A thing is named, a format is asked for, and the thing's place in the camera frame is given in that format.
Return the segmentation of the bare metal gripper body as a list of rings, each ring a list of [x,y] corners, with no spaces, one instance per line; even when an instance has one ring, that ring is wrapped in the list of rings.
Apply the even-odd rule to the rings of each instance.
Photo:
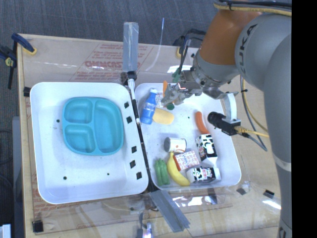
[[[191,70],[177,69],[174,73],[174,90],[185,96],[200,96],[203,93],[201,85],[195,80]]]

